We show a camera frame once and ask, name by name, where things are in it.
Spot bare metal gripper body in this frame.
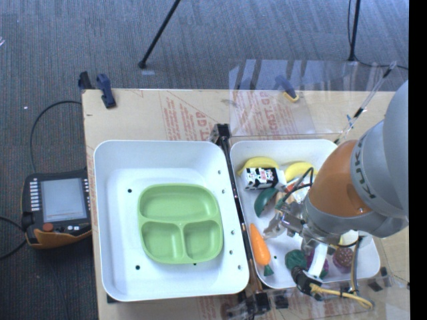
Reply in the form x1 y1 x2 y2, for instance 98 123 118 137
279 201 322 246

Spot orange and white packet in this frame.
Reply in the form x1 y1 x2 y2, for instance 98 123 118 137
286 181 313 203

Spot green half avocado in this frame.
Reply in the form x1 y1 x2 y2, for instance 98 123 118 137
254 187 280 218

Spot orange carrot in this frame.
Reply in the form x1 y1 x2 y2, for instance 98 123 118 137
250 223 276 277

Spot cow print carton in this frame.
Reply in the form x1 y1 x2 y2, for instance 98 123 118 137
244 167 280 191

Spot yellow banana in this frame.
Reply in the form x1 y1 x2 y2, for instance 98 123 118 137
237 156 280 176
284 161 318 183

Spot purple grapes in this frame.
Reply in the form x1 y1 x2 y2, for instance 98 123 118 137
306 249 330 279

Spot pale yellow round toy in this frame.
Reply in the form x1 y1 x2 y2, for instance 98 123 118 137
339 230 360 247

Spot white plastic tray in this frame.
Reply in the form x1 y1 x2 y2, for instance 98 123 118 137
93 139 250 303
229 138 382 290

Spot green divided plate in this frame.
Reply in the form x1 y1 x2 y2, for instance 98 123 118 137
137 183 224 265

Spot brown cardboard board red print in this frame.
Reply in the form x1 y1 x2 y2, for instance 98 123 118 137
81 88 410 320

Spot black cylinder on white bracket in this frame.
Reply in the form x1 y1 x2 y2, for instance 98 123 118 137
290 241 330 295

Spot black block with thin wires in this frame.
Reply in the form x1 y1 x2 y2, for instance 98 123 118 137
246 291 272 313
209 123 232 143

